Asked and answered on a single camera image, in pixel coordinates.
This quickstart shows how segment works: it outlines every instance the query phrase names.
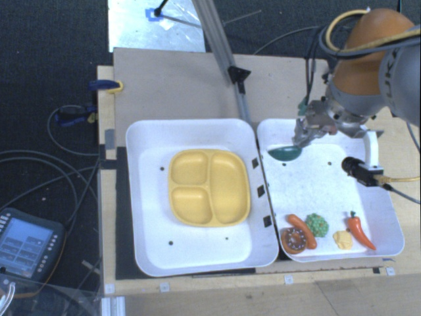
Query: black connector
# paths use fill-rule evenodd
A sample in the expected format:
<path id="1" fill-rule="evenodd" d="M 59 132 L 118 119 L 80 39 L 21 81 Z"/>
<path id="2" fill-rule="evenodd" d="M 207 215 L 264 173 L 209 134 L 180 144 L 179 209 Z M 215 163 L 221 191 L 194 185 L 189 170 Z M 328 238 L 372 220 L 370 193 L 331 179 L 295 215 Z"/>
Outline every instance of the black connector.
<path id="1" fill-rule="evenodd" d="M 374 176 L 383 174 L 383 170 L 368 170 L 362 165 L 364 165 L 364 161 L 354 157 L 346 157 L 342 161 L 342 169 L 349 176 L 354 177 L 358 182 L 367 187 L 379 186 Z"/>

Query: white tray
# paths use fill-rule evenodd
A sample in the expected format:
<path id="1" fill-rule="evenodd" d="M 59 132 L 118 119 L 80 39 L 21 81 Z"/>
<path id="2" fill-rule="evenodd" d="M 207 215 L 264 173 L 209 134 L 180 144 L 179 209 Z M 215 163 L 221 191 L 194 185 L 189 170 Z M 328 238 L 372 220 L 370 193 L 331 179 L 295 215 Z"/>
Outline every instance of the white tray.
<path id="1" fill-rule="evenodd" d="M 238 119 L 143 120 L 126 133 L 136 262 L 156 277 L 262 267 L 271 264 L 279 246 L 253 129 Z M 251 188 L 248 218 L 231 227 L 195 227 L 180 222 L 168 198 L 168 166 L 186 149 L 223 149 L 245 163 Z"/>
<path id="2" fill-rule="evenodd" d="M 351 139 L 342 133 L 314 140 L 294 161 L 281 162 L 268 151 L 292 145 L 295 120 L 268 119 L 259 124 L 260 155 L 268 183 L 270 201 L 280 230 L 290 227 L 288 214 L 305 220 L 318 213 L 329 223 L 326 237 L 317 238 L 315 250 L 297 255 L 287 254 L 298 262 L 345 259 L 352 257 L 379 257 L 399 254 L 404 238 L 390 195 L 379 187 L 367 188 L 349 177 L 341 168 L 346 157 L 364 160 L 363 139 Z M 333 234 L 347 228 L 350 211 L 360 217 L 363 230 L 377 247 L 370 250 L 355 239 L 351 250 L 336 246 Z"/>

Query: screen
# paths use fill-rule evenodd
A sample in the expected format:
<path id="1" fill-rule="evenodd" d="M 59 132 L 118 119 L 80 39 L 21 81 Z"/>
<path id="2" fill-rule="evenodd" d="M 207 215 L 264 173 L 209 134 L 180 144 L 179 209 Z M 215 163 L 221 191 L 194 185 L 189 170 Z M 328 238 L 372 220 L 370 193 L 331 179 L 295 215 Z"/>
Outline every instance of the screen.
<path id="1" fill-rule="evenodd" d="M 6 271 L 31 278 L 53 231 L 12 218 L 0 238 L 0 263 Z"/>

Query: table surface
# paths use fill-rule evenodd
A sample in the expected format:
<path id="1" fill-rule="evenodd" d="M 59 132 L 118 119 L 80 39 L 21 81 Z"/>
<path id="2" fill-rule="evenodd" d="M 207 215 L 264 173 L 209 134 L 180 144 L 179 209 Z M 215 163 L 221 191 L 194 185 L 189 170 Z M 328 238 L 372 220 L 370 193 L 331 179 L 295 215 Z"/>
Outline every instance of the table surface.
<path id="1" fill-rule="evenodd" d="M 235 55 L 235 61 L 237 66 L 252 71 L 245 87 L 254 129 L 260 121 L 267 118 L 296 117 L 297 105 L 305 94 L 304 60 Z M 326 86 L 320 76 L 326 69 L 324 61 L 317 62 L 313 99 L 324 94 Z M 106 158 L 110 160 L 116 159 L 116 147 L 125 146 L 126 129 L 137 120 L 238 117 L 234 89 L 224 81 L 210 53 L 116 49 L 114 66 L 98 67 L 98 78 L 121 80 L 124 83 L 122 93 L 99 91 L 98 94 L 99 142 L 105 146 Z M 390 112 L 383 109 L 377 119 L 369 121 L 367 126 L 385 130 L 379 140 L 379 149 L 380 165 L 384 167 L 386 175 L 408 177 L 420 174 L 420 156 L 402 120 L 392 118 Z M 131 301 L 128 303 L 128 310 L 132 308 L 133 315 L 136 314 L 135 310 L 139 310 L 136 309 L 140 307 L 137 305 L 139 301 L 142 301 L 144 309 L 148 305 L 160 305 L 155 313 L 151 311 L 146 315 L 165 315 L 165 306 L 170 310 L 180 301 L 194 301 L 194 296 L 205 305 L 213 304 L 214 307 L 222 307 L 231 296 L 241 306 L 237 311 L 230 312 L 232 315 L 239 315 L 241 310 L 248 308 L 251 301 L 258 302 L 259 305 L 272 303 L 276 294 L 292 297 L 291 303 L 283 305 L 284 311 L 293 310 L 298 303 L 296 295 L 303 293 L 305 295 L 302 296 L 308 296 L 308 303 L 303 305 L 312 301 L 314 310 L 323 311 L 324 315 L 331 315 L 329 312 L 332 310 L 336 312 L 332 315 L 346 314 L 338 313 L 337 307 L 346 309 L 347 303 L 352 304 L 352 299 L 343 299 L 341 292 L 348 292 L 351 297 L 364 296 L 368 304 L 371 303 L 368 297 L 374 298 L 373 294 L 377 294 L 376 303 L 372 303 L 377 308 L 376 312 L 380 312 L 380 305 L 383 303 L 394 303 L 393 298 L 385 300 L 384 296 L 393 296 L 395 289 L 401 291 L 401 297 L 411 301 L 408 308 L 414 307 L 413 300 L 418 300 L 415 291 L 421 288 L 420 206 L 395 194 L 391 194 L 391 198 L 405 236 L 405 248 L 392 259 L 363 258 L 316 263 L 282 261 L 259 268 L 253 275 L 116 280 L 116 171 L 101 169 L 99 178 L 104 290 L 110 296 L 138 297 L 141 294 L 141 298 L 133 297 L 128 300 Z M 418 199 L 420 197 L 419 182 L 400 183 L 395 187 L 410 196 Z M 374 274 L 374 267 L 380 268 L 379 274 Z M 293 288 L 285 284 L 291 276 Z M 365 287 L 364 291 L 360 289 L 361 284 Z M 377 284 L 383 288 L 368 293 L 370 287 Z M 165 303 L 161 295 L 148 294 L 159 293 L 162 287 L 167 286 L 173 295 L 171 298 L 166 297 Z M 383 296 L 382 303 L 378 299 L 380 296 Z M 343 301 L 336 307 L 337 298 L 342 298 Z M 184 303 L 180 305 L 185 307 L 172 315 L 186 315 L 193 311 Z M 202 314 L 206 314 L 192 302 L 190 308 L 194 307 L 197 308 L 196 311 L 201 310 Z M 255 307 L 248 310 L 250 315 L 258 315 L 259 312 L 261 314 L 261 310 Z M 280 310 L 274 307 L 271 312 L 275 315 Z"/>

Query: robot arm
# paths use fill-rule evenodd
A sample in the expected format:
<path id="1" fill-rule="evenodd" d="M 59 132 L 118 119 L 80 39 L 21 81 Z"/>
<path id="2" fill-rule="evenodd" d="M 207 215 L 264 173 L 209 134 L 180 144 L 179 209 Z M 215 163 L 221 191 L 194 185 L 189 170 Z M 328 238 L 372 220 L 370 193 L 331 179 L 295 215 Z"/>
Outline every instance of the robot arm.
<path id="1" fill-rule="evenodd" d="M 354 48 L 407 30 L 420 29 L 398 12 L 376 9 L 365 14 L 351 32 L 345 48 Z M 297 119 L 294 145 L 337 131 L 362 138 L 362 125 L 383 107 L 420 126 L 420 42 L 358 59 L 339 61 L 326 94 L 312 101 Z"/>

